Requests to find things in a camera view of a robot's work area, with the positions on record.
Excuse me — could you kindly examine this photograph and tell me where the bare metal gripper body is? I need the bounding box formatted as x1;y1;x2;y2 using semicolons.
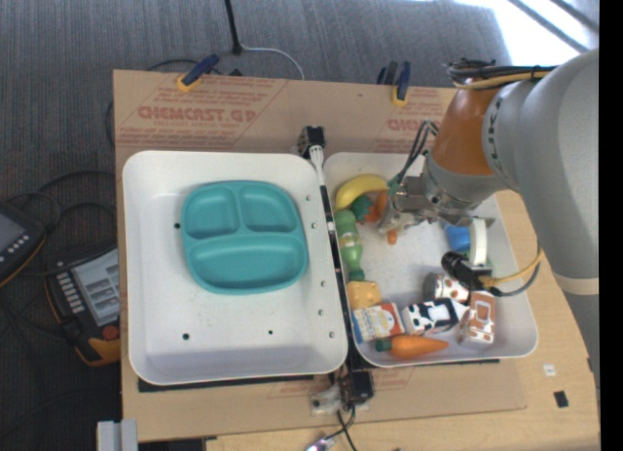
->
390;173;469;227

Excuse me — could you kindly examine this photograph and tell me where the orange fruit with green leaves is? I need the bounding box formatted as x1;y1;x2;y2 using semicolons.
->
350;190;390;225

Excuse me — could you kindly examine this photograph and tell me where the white plastic tray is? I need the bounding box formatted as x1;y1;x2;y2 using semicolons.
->
121;149;349;387
322;150;540;369

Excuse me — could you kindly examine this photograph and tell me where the green plastic bottle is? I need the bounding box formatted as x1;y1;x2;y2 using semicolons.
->
333;208;367;282

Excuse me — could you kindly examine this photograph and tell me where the blue cube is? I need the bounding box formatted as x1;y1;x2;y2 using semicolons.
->
444;223;473;253

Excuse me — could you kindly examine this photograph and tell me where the yellow banana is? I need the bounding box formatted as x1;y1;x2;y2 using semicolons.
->
333;173;389;212

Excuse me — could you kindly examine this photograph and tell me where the thin black and white rod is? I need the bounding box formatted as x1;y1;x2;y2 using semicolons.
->
309;145;362;373

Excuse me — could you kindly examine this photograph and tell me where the white can with red spots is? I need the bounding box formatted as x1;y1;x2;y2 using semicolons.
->
421;271;471;305

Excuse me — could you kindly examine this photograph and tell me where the yellow cheese wedge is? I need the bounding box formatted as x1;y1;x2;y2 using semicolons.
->
345;280;384;312

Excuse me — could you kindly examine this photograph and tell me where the black and white cow carton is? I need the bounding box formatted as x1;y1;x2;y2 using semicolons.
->
400;297;471;337

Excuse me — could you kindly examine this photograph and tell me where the red and white carton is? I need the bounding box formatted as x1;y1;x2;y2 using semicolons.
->
350;302;407;344

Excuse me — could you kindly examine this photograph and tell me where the orange and white carton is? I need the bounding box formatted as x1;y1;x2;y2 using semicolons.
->
456;290;497;345

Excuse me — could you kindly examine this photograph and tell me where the orange carrot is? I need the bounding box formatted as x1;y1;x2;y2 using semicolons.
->
374;333;451;360

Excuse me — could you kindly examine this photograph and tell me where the teal divided plate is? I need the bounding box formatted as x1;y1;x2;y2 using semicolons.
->
180;179;311;295

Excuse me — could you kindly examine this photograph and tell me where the brown cardboard board red print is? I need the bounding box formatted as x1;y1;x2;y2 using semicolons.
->
112;68;530;443

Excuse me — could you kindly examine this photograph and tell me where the black cylinder on white bracket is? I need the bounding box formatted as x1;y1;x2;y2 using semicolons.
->
440;216;497;292

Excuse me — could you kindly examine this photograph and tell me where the black block with thin wires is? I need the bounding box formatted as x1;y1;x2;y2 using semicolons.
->
339;369;377;404
297;125;327;156

